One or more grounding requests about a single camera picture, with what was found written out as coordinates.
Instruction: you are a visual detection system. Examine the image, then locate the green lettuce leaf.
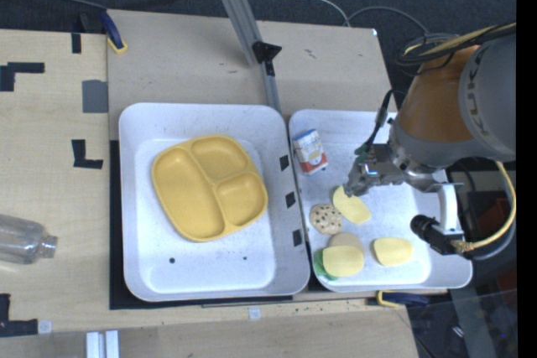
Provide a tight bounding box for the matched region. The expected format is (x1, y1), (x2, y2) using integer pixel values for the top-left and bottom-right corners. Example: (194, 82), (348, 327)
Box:
(313, 248), (339, 282)

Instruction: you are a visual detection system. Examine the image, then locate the white plastic tray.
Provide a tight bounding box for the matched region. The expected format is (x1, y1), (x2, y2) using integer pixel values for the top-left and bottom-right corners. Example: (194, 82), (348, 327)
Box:
(288, 108), (474, 293)
(117, 102), (311, 303)

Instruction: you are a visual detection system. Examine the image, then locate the chocolate chip biscuit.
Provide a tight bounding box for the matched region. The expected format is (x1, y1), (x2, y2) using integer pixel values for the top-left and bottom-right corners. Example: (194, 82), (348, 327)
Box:
(309, 203), (343, 236)

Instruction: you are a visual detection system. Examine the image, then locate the black cylinder on white bracket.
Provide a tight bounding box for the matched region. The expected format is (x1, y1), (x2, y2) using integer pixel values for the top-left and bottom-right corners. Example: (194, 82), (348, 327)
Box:
(409, 181), (465, 257)

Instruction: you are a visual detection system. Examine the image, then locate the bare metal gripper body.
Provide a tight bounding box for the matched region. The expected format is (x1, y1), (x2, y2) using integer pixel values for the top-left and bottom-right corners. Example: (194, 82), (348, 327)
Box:
(355, 143), (446, 190)

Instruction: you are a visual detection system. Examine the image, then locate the yellow potato slice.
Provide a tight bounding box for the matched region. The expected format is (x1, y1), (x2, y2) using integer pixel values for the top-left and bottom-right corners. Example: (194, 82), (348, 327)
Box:
(321, 245), (366, 278)
(373, 236), (414, 267)
(332, 184), (373, 226)

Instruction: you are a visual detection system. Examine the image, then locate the clear plastic bottle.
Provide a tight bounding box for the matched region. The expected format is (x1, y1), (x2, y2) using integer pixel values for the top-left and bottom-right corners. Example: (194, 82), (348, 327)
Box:
(0, 213), (59, 265)

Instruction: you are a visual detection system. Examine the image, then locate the pale wood board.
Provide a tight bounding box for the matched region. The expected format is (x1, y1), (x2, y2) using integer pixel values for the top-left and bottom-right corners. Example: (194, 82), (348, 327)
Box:
(107, 8), (450, 309)

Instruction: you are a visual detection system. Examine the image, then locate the yellow divided plate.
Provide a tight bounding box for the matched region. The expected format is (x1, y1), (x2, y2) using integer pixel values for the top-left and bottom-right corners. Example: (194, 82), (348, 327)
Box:
(150, 133), (269, 243)

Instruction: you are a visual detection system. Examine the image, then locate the white red blue carton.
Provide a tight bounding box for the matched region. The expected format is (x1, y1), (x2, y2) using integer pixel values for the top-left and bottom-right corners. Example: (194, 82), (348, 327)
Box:
(291, 128), (329, 176)

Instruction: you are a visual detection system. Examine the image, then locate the beige round bread slice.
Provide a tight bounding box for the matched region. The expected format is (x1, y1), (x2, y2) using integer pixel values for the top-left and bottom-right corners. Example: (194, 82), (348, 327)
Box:
(326, 231), (365, 253)

